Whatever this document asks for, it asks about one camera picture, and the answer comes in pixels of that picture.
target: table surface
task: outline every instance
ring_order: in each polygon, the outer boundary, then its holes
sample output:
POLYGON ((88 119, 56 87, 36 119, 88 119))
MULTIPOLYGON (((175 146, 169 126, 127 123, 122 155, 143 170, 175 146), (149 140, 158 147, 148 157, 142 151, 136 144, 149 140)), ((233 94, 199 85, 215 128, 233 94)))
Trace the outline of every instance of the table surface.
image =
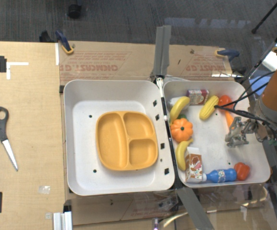
MULTIPOLYGON (((1 229, 52 229, 48 213, 63 212, 65 203, 60 69, 55 44, 0 42, 0 56, 11 66, 11 79, 0 73, 0 106, 9 110, 7 135, 16 172, 0 142, 1 229), (42 191, 49 186, 50 191, 42 191)), ((262 208, 245 208, 207 214, 215 229, 277 229, 271 201, 262 208)), ((149 229, 150 219, 74 226, 74 229, 149 229)), ((195 229, 189 216, 176 221, 177 229, 195 229)), ((175 229, 170 224, 166 229, 175 229)))

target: yellow divided plate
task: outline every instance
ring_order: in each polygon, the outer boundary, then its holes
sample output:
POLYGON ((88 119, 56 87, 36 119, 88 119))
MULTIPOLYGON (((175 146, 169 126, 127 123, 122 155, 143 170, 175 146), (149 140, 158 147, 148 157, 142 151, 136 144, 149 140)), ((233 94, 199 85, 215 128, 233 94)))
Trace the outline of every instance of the yellow divided plate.
POLYGON ((153 123, 140 112, 101 115, 96 124, 96 144, 102 164, 116 171, 147 168, 158 156, 153 123))

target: scissor blade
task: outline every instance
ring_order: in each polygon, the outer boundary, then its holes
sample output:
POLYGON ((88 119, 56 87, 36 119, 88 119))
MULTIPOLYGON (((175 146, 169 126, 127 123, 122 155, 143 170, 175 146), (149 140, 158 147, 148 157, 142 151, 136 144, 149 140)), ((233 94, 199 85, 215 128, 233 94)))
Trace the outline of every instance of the scissor blade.
POLYGON ((8 153, 8 156, 9 156, 11 162, 12 162, 12 165, 14 166, 15 170, 18 171, 17 163, 16 163, 14 153, 12 151, 9 140, 4 140, 2 143, 4 145, 4 148, 5 148, 6 152, 8 153))

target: toy tomato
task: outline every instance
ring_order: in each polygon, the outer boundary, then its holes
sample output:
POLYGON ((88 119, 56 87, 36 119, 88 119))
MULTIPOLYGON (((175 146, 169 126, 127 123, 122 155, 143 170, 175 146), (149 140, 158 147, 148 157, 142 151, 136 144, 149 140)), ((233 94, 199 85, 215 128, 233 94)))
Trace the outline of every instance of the toy tomato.
POLYGON ((170 130, 172 138, 177 142, 189 140, 193 134, 192 123, 185 118, 173 121, 170 130))
POLYGON ((235 164, 234 169, 236 170, 237 179, 239 181, 244 181, 250 172, 250 166, 242 162, 235 164))
MULTIPOLYGON (((219 98, 218 105, 226 105, 228 103, 232 102, 231 98, 228 95, 223 95, 219 98)), ((233 108, 233 104, 225 106, 226 108, 233 108)))

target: scissors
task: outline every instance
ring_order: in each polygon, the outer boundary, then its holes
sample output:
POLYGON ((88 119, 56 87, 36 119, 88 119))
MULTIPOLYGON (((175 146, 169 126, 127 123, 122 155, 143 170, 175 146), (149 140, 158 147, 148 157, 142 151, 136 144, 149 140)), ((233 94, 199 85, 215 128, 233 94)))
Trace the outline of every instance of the scissors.
POLYGON ((18 171, 18 166, 17 166, 16 160, 15 160, 9 139, 6 135, 6 122, 8 121, 8 118, 9 118, 9 111, 6 108, 0 106, 0 112, 5 113, 5 117, 0 118, 0 141, 4 145, 4 148, 8 154, 15 170, 18 171))

